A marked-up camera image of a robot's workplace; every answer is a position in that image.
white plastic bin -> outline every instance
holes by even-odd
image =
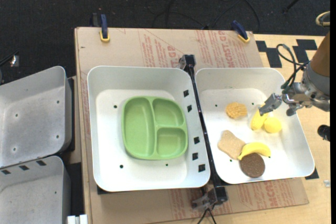
[[[281,94],[283,76],[272,68],[205,68],[195,75],[199,101],[211,151],[219,177],[230,184],[309,176],[314,160],[298,116],[286,116],[288,106],[282,104],[270,113],[282,123],[279,133],[267,133],[250,128],[251,118],[258,107],[272,94]],[[243,103],[248,115],[231,119],[225,112],[229,103]],[[258,178],[246,176],[238,160],[219,150],[222,131],[230,130],[245,143],[262,142],[271,149],[271,158],[264,157],[266,169]]]
[[[0,168],[65,150],[72,138],[71,104],[60,66],[0,86]]]
[[[210,177],[203,131],[189,75],[177,68],[99,66],[88,74],[93,175],[110,192],[194,188]],[[188,148],[168,160],[130,156],[121,132],[123,103],[131,97],[156,96],[176,101],[183,109]]]
[[[51,156],[0,170],[0,223],[65,224],[70,178]]]

yellow cookie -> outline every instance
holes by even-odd
[[[236,119],[241,116],[247,115],[247,108],[244,104],[240,104],[237,102],[230,103],[226,106],[226,114],[232,118]]]

cookie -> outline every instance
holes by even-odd
[[[244,104],[233,102],[226,106],[225,112],[230,118],[236,119],[241,116],[246,116],[247,108]]]
[[[231,131],[225,130],[218,142],[218,148],[225,152],[231,159],[238,159],[245,142],[237,138]]]
[[[251,178],[260,177],[265,172],[265,162],[258,153],[244,156],[239,164],[243,173]]]

toy food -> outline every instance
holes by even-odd
[[[225,130],[222,133],[222,138],[218,142],[218,148],[225,152],[232,159],[238,159],[239,154],[242,151],[245,142],[239,138],[237,138],[232,132],[229,130]]]
[[[281,122],[276,117],[268,117],[264,122],[265,131],[268,133],[277,133],[282,129]]]
[[[267,145],[261,142],[251,142],[243,146],[241,154],[238,156],[238,160],[241,160],[244,156],[252,153],[259,153],[266,157],[271,156],[271,150]]]
[[[252,178],[260,177],[265,172],[265,162],[258,153],[244,156],[239,164],[243,173]]]
[[[251,120],[251,129],[253,131],[261,129],[267,117],[268,113],[265,113],[264,115],[260,116],[259,110],[257,110]]]
[[[247,108],[244,104],[233,102],[226,106],[226,114],[233,119],[247,115]]]

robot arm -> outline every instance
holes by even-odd
[[[260,115],[278,108],[282,102],[288,105],[287,115],[292,116],[298,109],[317,108],[330,111],[330,32],[325,36],[315,55],[306,65],[299,66],[303,75],[300,82],[283,85],[281,95],[273,93],[265,105],[259,108]]]

